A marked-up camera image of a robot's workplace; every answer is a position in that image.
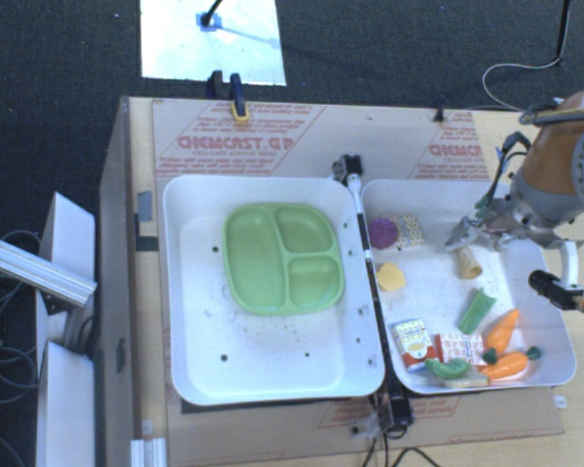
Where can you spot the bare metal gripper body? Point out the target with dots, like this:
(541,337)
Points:
(501,219)

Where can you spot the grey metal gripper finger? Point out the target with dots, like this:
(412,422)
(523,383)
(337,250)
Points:
(460,235)
(500,244)

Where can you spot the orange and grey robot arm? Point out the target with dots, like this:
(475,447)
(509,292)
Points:
(547,163)

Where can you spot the beige ice cream cone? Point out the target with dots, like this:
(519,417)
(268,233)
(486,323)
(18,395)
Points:
(468,263)

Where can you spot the green celery stalk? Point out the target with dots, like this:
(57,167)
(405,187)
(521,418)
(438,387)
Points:
(476,312)

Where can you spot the white plastic tray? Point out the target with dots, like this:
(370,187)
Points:
(272,348)
(433,304)

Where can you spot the purple grapes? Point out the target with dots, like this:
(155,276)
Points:
(382,233)

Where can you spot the yellow toy food piece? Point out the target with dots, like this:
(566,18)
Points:
(390,276)

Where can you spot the orange carrot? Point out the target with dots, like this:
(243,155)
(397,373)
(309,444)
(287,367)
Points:
(508,365)
(502,331)

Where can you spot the thin black and white rod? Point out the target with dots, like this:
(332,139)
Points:
(370,261)

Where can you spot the red and white packet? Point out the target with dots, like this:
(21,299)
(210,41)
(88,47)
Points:
(460,348)

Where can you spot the red and yellow carton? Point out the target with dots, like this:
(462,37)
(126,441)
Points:
(413,346)

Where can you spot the green pea pod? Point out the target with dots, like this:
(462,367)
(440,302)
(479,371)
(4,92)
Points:
(448,369)

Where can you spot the green divided plate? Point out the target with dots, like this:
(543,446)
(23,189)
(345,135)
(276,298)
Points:
(258,261)

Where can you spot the brown cardboard board red print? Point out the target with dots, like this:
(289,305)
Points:
(272,139)

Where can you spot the black cylinder on white bracket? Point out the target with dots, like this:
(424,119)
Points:
(555,285)

